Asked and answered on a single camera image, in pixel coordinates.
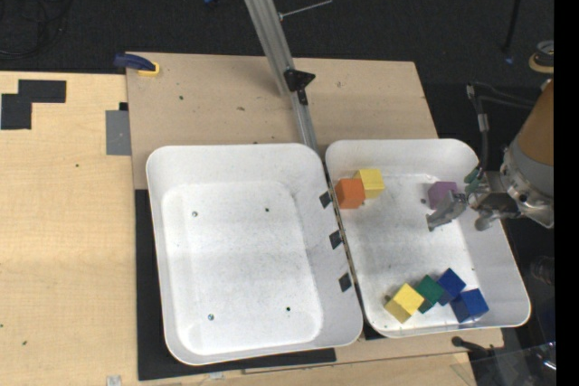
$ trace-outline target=black clamp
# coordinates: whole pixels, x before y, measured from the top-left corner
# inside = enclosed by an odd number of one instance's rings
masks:
[[[298,70],[285,70],[283,77],[286,79],[290,92],[298,92],[298,100],[302,105],[308,105],[306,87],[316,78],[315,74]]]

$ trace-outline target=toy block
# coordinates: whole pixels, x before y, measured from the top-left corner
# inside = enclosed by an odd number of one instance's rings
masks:
[[[454,273],[451,268],[448,268],[441,277],[437,280],[437,283],[442,287],[444,293],[438,300],[441,306],[446,306],[452,301],[459,293],[467,286],[458,275]]]
[[[377,198],[384,191],[384,180],[380,169],[360,169],[353,178],[362,179],[366,198]]]
[[[408,320],[418,307],[424,302],[424,298],[416,292],[408,283],[404,283],[396,294],[385,305],[390,314],[396,317],[396,320],[403,324]]]
[[[489,311],[487,301],[478,288],[460,293],[451,301],[451,307],[460,324],[468,319],[474,320]]]
[[[425,276],[415,289],[424,298],[424,302],[418,307],[423,314],[430,310],[444,294],[444,289],[429,275]]]
[[[438,203],[444,199],[446,193],[452,190],[453,193],[459,192],[456,182],[435,182],[431,188],[428,189],[428,200],[431,209],[438,208]]]
[[[360,179],[340,179],[334,192],[340,209],[356,209],[365,200],[364,185]]]

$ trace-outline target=blue cube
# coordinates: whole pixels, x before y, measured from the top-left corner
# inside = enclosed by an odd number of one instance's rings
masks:
[[[438,302],[441,306],[446,306],[449,302],[457,297],[460,292],[467,286],[451,268],[448,268],[437,280],[438,284],[444,290]]]
[[[487,301],[478,288],[460,293],[451,301],[451,307],[460,324],[468,319],[474,320],[489,311]]]

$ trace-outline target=dark blue object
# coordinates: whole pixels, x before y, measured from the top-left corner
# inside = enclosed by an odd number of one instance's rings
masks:
[[[487,301],[485,301],[478,288],[460,293],[456,299],[451,301],[451,307],[460,324],[465,320],[474,319],[489,311]]]
[[[155,64],[153,64],[153,62],[138,55],[132,55],[131,53],[117,53],[112,64],[118,68],[130,68],[132,70],[155,70]]]
[[[448,268],[437,282],[444,290],[444,294],[438,301],[441,306],[446,306],[467,286],[451,268]]]

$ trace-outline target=empty white tray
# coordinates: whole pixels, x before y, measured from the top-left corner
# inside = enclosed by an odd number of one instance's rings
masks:
[[[464,193],[463,178],[478,161],[468,145],[452,139],[338,141],[328,148],[333,184],[361,168],[380,169],[384,178],[378,198],[341,211],[365,317],[378,333],[402,337],[519,326],[529,318],[527,291],[500,221],[477,231],[478,215],[467,208],[451,223],[428,230],[428,189],[448,181]],[[417,311],[403,324],[384,310],[386,296],[403,283],[418,284],[427,274],[437,278],[447,268],[467,283],[465,289],[478,287],[484,295],[489,311],[477,322],[459,324],[450,304]]]
[[[165,146],[147,161],[166,344],[187,364],[350,344],[362,313],[318,155]]]

